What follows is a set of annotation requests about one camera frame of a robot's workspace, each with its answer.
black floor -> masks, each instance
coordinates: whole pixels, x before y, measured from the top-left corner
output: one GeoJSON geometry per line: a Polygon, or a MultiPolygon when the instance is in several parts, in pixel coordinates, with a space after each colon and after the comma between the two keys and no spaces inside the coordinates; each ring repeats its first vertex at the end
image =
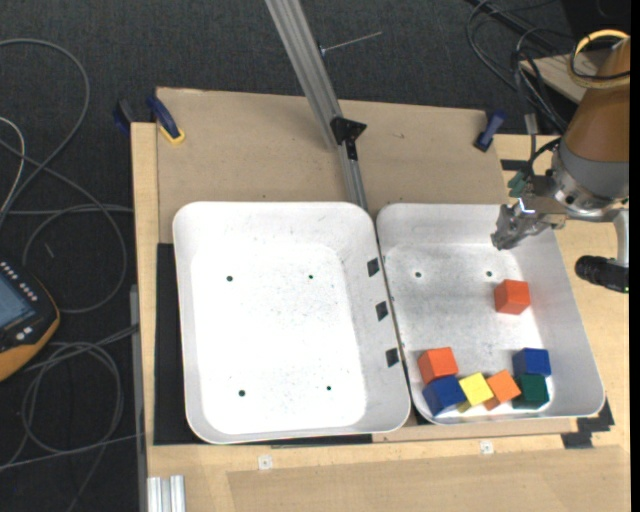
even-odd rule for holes
{"type": "MultiPolygon", "coordinates": [[[[624,14],[628,1],[602,2],[611,9],[604,14],[614,17],[603,17],[595,0],[579,2],[580,7],[569,0],[565,3],[569,10],[560,1],[504,0],[493,5],[519,9],[513,14],[547,29],[563,52],[571,48],[574,36],[587,30],[629,23],[630,16],[624,14]]],[[[327,54],[339,98],[487,113],[502,108],[508,114],[502,131],[524,133],[518,96],[480,62],[468,44],[466,25],[472,7],[467,1],[320,0],[303,5],[315,36],[325,47],[383,32],[327,54]]],[[[482,20],[476,20],[481,22],[478,44],[497,65],[508,68],[518,36],[498,23],[482,20]]],[[[132,205],[129,142],[112,117],[119,99],[130,102],[136,119],[148,120],[145,98],[156,86],[302,94],[261,0],[3,2],[0,117],[20,128],[26,154],[36,161],[47,159],[74,126],[84,101],[83,82],[68,56],[39,43],[11,41],[16,38],[59,45],[86,69],[91,85],[86,118],[49,167],[104,204],[132,205]]],[[[570,117],[573,106],[550,94],[557,110],[570,117]]],[[[548,123],[541,124],[553,130],[548,123]]],[[[0,139],[19,147],[17,136],[3,122],[0,139]]],[[[18,165],[19,160],[0,147],[0,205],[18,165]]],[[[22,183],[35,168],[26,166],[22,183]]],[[[88,202],[60,178],[40,172],[12,209],[58,210],[88,202]]],[[[46,218],[13,214],[0,220],[0,255],[20,260],[28,247],[26,266],[65,310],[91,307],[113,295],[89,312],[64,313],[53,341],[96,343],[128,327],[129,292],[136,282],[131,213],[112,213],[126,261],[116,231],[103,214],[67,214],[37,231],[46,218]]],[[[116,379],[108,365],[92,357],[98,352],[71,358],[42,377],[27,423],[37,440],[55,450],[26,441],[14,464],[0,470],[0,510],[64,511],[78,496],[73,510],[137,510],[130,347],[131,339],[126,337],[105,348],[118,368],[121,395],[116,394],[116,379]],[[119,396],[124,399],[122,417],[110,429],[119,396]],[[99,442],[106,434],[109,440],[120,441],[64,453],[99,442]]],[[[35,362],[46,360],[54,350],[48,346],[35,362]]],[[[28,412],[32,403],[24,402],[25,394],[37,374],[23,371],[0,383],[0,465],[14,456],[25,435],[23,405],[28,412]]]]}

block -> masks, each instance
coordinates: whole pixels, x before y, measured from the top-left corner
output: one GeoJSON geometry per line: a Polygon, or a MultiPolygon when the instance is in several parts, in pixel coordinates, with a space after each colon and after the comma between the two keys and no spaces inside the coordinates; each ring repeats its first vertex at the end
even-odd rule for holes
{"type": "Polygon", "coordinates": [[[488,411],[522,394],[518,384],[516,384],[516,381],[513,380],[513,377],[507,370],[499,371],[495,375],[487,378],[487,384],[489,384],[491,391],[493,391],[493,398],[490,398],[484,403],[488,411]]]}
{"type": "Polygon", "coordinates": [[[525,373],[551,375],[551,363],[549,352],[543,348],[523,348],[511,358],[513,362],[513,374],[517,377],[525,373]]]}
{"type": "Polygon", "coordinates": [[[465,412],[474,405],[486,402],[493,397],[493,391],[491,391],[487,380],[480,372],[460,379],[459,383],[466,397],[466,400],[458,405],[458,411],[460,412],[465,412]]]}
{"type": "Polygon", "coordinates": [[[458,363],[450,347],[431,348],[418,358],[418,368],[425,384],[458,373],[458,363]]]}
{"type": "Polygon", "coordinates": [[[496,311],[519,315],[531,304],[529,284],[526,281],[505,279],[493,290],[496,311]]]}
{"type": "Polygon", "coordinates": [[[434,416],[453,409],[467,399],[453,375],[432,380],[422,390],[422,396],[434,416]]]}
{"type": "Polygon", "coordinates": [[[516,377],[522,394],[512,400],[514,409],[539,409],[549,401],[549,391],[544,375],[525,373],[516,377]]]}

orange and black handheld controller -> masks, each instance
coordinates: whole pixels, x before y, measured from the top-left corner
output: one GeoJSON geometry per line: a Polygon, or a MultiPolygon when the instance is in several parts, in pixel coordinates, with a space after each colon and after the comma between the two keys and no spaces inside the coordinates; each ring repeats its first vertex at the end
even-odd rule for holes
{"type": "Polygon", "coordinates": [[[0,381],[49,341],[60,313],[40,281],[0,254],[0,381]]]}

yellow cable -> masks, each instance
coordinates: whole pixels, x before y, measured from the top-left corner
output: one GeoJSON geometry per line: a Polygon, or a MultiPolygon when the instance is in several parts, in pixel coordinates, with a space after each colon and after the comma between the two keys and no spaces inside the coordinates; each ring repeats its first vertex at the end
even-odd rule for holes
{"type": "Polygon", "coordinates": [[[618,87],[620,85],[626,85],[630,83],[630,74],[626,74],[617,78],[604,78],[595,75],[592,77],[584,77],[576,74],[573,68],[573,63],[575,63],[575,59],[578,57],[578,54],[584,49],[585,46],[597,39],[602,39],[603,37],[617,37],[618,39],[622,40],[628,38],[629,35],[620,30],[612,29],[592,32],[591,34],[583,37],[580,40],[580,42],[576,45],[576,49],[574,50],[573,55],[567,62],[567,70],[571,79],[576,84],[586,89],[609,89],[610,87],[618,87]]]}

yellow cube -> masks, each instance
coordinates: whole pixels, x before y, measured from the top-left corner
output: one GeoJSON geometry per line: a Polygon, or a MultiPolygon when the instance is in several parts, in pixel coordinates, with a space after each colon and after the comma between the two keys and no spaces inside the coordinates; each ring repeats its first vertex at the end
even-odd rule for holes
{"type": "Polygon", "coordinates": [[[467,400],[458,406],[458,411],[465,412],[474,405],[481,404],[493,398],[493,391],[482,373],[474,373],[460,379],[460,387],[467,400]]]}

